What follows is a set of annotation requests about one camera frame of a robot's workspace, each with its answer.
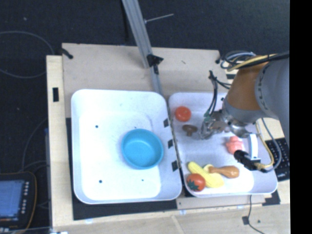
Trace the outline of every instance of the black mat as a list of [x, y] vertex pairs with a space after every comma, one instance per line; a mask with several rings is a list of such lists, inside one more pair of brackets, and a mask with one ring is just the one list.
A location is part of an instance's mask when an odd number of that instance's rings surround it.
[[156, 202], [140, 202], [140, 203], [118, 203], [118, 204], [98, 204], [88, 205], [82, 203], [76, 196], [73, 190], [73, 172], [72, 172], [72, 138], [71, 138], [71, 119], [66, 119], [67, 139], [68, 139], [68, 154], [71, 171], [71, 185], [73, 195], [73, 214], [74, 220], [87, 219], [110, 215], [123, 215], [134, 213], [147, 213], [168, 211], [177, 209], [175, 200], [156, 201]]

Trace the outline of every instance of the tablet screen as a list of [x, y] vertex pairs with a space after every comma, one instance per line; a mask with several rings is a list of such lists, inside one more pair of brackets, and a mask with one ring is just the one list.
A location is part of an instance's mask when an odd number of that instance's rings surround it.
[[0, 218], [18, 217], [24, 180], [0, 181]]

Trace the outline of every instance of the black clip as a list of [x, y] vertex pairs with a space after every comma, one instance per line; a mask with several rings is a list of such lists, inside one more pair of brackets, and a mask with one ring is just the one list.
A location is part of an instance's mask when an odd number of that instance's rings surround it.
[[158, 64], [160, 64], [164, 60], [164, 58], [157, 57], [152, 54], [149, 54], [146, 58], [148, 61], [148, 65], [154, 68], [154, 73], [159, 75]]
[[237, 150], [234, 153], [234, 158], [241, 164], [244, 165], [244, 167], [246, 167], [248, 170], [250, 171], [254, 171], [257, 170], [257, 167], [255, 166], [255, 163], [260, 162], [259, 159], [256, 160], [250, 160], [248, 158], [248, 153], [244, 152], [242, 150]]
[[74, 56], [73, 55], [71, 55], [66, 49], [63, 49], [63, 48], [60, 48], [59, 50], [58, 50], [58, 54], [61, 56], [61, 55], [66, 55], [69, 59], [72, 59], [72, 58], [74, 58]]

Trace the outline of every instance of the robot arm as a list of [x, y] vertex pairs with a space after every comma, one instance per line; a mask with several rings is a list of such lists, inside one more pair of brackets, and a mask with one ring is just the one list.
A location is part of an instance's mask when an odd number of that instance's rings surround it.
[[251, 134], [245, 127], [263, 117], [280, 121], [289, 146], [289, 57], [240, 69], [222, 111], [203, 122], [201, 136], [224, 130], [245, 138]]

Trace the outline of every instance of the metal pole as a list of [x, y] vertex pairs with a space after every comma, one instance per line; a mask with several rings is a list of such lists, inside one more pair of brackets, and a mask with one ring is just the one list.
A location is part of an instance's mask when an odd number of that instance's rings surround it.
[[132, 33], [136, 40], [136, 44], [139, 48], [143, 65], [145, 68], [149, 68], [151, 70], [151, 78], [155, 92], [162, 95], [158, 72], [155, 72], [155, 68], [150, 68], [151, 65], [148, 62], [147, 57], [152, 56], [153, 52], [138, 0], [122, 0], [122, 3], [126, 11]]

